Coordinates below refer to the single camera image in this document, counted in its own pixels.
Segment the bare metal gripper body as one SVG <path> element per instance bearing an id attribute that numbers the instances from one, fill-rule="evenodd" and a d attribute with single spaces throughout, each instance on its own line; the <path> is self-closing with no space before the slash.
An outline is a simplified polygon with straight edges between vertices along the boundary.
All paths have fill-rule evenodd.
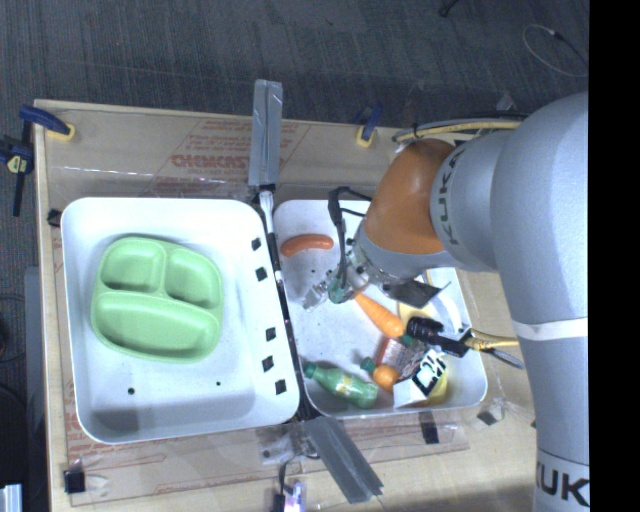
<path id="1" fill-rule="evenodd" d="M 345 303 L 369 284 L 377 283 L 380 276 L 380 269 L 369 258 L 364 248 L 354 245 L 338 265 L 326 273 L 327 297 L 334 304 Z"/>

